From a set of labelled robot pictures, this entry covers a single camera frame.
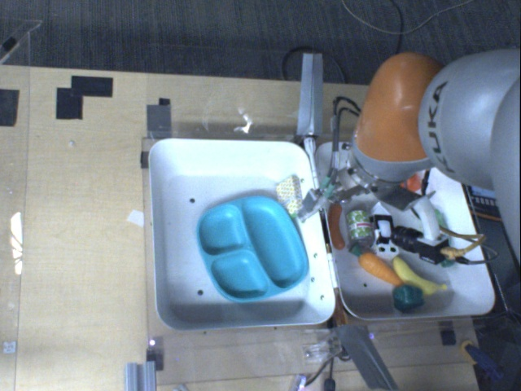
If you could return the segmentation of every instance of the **can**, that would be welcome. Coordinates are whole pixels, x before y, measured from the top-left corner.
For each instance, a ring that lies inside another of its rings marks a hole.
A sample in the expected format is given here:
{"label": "can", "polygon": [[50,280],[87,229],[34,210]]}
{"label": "can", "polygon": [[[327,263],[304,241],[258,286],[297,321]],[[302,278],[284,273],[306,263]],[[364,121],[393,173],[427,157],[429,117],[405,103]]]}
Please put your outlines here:
{"label": "can", "polygon": [[349,239],[352,244],[371,246],[374,242],[373,224],[364,210],[353,210],[347,215]]}

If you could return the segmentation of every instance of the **white basin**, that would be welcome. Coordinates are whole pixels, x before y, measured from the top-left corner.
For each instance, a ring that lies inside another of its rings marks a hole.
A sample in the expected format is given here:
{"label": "white basin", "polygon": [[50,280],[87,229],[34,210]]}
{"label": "white basin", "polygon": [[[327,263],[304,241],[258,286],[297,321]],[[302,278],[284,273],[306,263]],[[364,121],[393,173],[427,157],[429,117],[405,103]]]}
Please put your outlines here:
{"label": "white basin", "polygon": [[[340,151],[340,163],[345,164],[348,153]],[[326,174],[331,160],[331,143],[324,143],[317,150],[317,171],[319,176]],[[349,176],[344,175],[345,184]],[[440,210],[452,231],[464,234],[475,234],[472,216],[469,212],[466,197],[459,182],[446,177],[437,169],[431,170],[427,192],[435,191],[431,197],[433,205]],[[372,194],[353,197],[351,203],[344,206],[350,209],[370,209],[378,201]],[[422,231],[420,221],[411,211],[401,212],[385,204],[391,213],[396,226],[413,227]],[[345,218],[341,219],[340,229],[344,238],[348,238]],[[468,245],[463,239],[451,239],[452,245],[464,248]],[[394,253],[380,253],[382,259],[391,261]],[[405,320],[405,319],[442,319],[488,313],[494,306],[495,294],[486,265],[455,264],[449,268],[422,261],[418,255],[405,251],[400,256],[411,268],[422,277],[437,283],[446,283],[447,291],[425,297],[425,305],[411,313],[396,310],[392,300],[392,285],[365,272],[358,264],[357,258],[344,250],[333,248],[335,266],[338,275],[342,300],[349,312],[366,320]],[[483,250],[475,248],[466,257],[473,261],[484,259]]]}
{"label": "white basin", "polygon": [[198,249],[197,223],[205,211],[244,196],[276,199],[277,184],[300,178],[312,187],[305,152],[293,143],[165,139],[149,157],[154,240],[155,299],[163,322],[175,329],[207,330],[319,324],[335,307],[320,217],[294,221],[309,272],[289,291],[238,303],[215,288]]}

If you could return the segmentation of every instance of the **banana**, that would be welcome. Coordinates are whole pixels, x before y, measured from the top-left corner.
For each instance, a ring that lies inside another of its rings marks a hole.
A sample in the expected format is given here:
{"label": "banana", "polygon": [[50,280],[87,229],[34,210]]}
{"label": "banana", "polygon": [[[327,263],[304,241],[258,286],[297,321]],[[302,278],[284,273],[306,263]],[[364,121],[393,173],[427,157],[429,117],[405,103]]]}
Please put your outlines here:
{"label": "banana", "polygon": [[392,268],[404,283],[420,288],[426,296],[431,296],[436,291],[447,289],[447,285],[444,283],[433,283],[428,279],[416,275],[413,270],[410,269],[409,265],[400,257],[395,257],[392,260]]}

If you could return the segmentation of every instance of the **blue plate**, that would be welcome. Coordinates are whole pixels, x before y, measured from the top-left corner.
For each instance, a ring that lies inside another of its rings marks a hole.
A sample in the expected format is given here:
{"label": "blue plate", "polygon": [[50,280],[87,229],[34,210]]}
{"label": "blue plate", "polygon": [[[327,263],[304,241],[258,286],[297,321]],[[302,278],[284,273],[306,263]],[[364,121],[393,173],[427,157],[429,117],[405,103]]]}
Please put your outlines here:
{"label": "blue plate", "polygon": [[274,296],[308,273],[308,257],[293,221],[269,197],[245,197],[208,210],[199,220],[197,236],[213,283],[232,301]]}

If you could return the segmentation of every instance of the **black tape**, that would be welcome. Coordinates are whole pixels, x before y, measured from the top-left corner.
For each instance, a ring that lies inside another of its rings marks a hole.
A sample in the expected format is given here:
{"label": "black tape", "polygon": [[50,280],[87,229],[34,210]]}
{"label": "black tape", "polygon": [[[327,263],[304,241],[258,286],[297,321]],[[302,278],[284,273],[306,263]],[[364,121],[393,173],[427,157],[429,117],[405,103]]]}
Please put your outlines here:
{"label": "black tape", "polygon": [[164,369],[164,357],[163,353],[158,350],[147,349],[147,362],[155,362],[155,370],[163,371]]}
{"label": "black tape", "polygon": [[112,78],[72,76],[72,88],[81,95],[112,97]]}
{"label": "black tape", "polygon": [[16,46],[17,43],[18,43],[18,41],[14,37],[10,36],[2,44],[2,48],[4,49],[5,52],[9,52],[11,49],[13,49]]}
{"label": "black tape", "polygon": [[148,156],[150,152],[141,152],[141,169],[148,169]]}
{"label": "black tape", "polygon": [[73,88],[56,90],[56,119],[83,119],[83,97]]}
{"label": "black tape", "polygon": [[18,116],[18,90],[0,90],[0,126],[14,126]]}
{"label": "black tape", "polygon": [[442,330],[440,336],[443,346],[454,346],[456,344],[456,333],[454,330]]}

